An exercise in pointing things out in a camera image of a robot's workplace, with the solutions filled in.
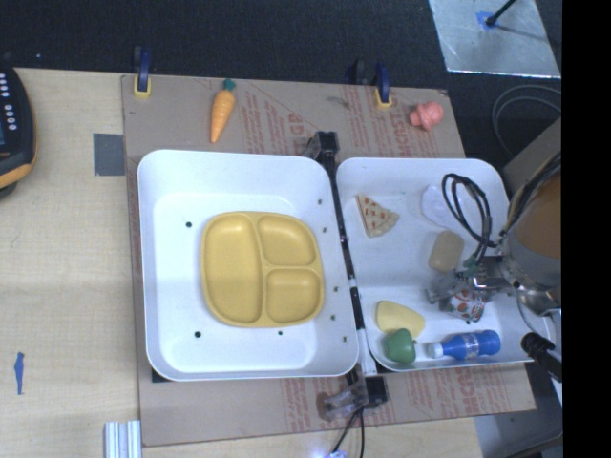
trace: yellow plate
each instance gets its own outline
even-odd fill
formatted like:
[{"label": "yellow plate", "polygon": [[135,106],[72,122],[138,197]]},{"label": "yellow plate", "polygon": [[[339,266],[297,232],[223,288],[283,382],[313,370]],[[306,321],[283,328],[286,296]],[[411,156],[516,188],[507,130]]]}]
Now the yellow plate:
[{"label": "yellow plate", "polygon": [[314,318],[325,298],[318,243],[301,220],[267,212],[213,217],[201,238],[208,307],[242,327],[279,327]]}]

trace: orange carrot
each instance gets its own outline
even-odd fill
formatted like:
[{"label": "orange carrot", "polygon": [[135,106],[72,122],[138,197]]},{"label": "orange carrot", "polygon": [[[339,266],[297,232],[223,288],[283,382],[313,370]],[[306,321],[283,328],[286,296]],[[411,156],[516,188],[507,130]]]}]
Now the orange carrot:
[{"label": "orange carrot", "polygon": [[210,142],[215,143],[221,137],[231,111],[236,104],[236,96],[232,90],[236,84],[233,80],[225,78],[222,82],[222,90],[216,94],[212,102],[212,114],[210,118]]}]

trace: plastic bottle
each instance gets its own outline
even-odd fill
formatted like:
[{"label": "plastic bottle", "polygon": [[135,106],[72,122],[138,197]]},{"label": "plastic bottle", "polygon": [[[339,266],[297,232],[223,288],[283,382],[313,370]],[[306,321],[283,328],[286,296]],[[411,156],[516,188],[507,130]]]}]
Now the plastic bottle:
[{"label": "plastic bottle", "polygon": [[494,355],[499,350],[500,337],[492,329],[456,334],[443,343],[430,343],[427,347],[431,358],[452,356],[457,360]]}]

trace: wooden table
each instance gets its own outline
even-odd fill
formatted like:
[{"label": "wooden table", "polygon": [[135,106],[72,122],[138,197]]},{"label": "wooden table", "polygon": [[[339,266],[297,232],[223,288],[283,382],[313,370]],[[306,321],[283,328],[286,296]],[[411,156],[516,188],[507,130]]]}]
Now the wooden table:
[{"label": "wooden table", "polygon": [[[98,458],[105,423],[138,419],[126,182],[94,168],[94,135],[122,134],[120,74],[17,72],[39,148],[33,171],[0,200],[0,456]],[[142,456],[323,457],[339,434],[145,448]],[[358,456],[357,428],[342,449]],[[365,449],[481,456],[472,418],[367,427]]]}]

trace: blue clamp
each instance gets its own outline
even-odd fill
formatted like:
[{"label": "blue clamp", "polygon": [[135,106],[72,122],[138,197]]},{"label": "blue clamp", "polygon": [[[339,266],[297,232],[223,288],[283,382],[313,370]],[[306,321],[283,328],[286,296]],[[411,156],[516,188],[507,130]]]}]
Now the blue clamp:
[{"label": "blue clamp", "polygon": [[[344,83],[349,85],[367,85],[368,80],[365,77],[365,62],[362,59],[357,59],[354,63],[346,68],[344,73]],[[390,98],[390,79],[389,72],[378,61],[375,66],[375,76],[371,80],[371,85],[375,86],[375,99],[379,109],[387,109],[392,105]]]},{"label": "blue clamp", "polygon": [[149,75],[151,48],[137,47],[134,61],[137,69],[137,75],[134,77],[134,94],[138,98],[148,98],[151,94],[151,76]]},{"label": "blue clamp", "polygon": [[375,78],[373,78],[373,84],[375,85],[375,98],[378,108],[387,109],[392,105],[392,99],[390,98],[390,79],[389,72],[384,64],[382,64],[382,61],[378,61],[377,65],[375,65]]}]

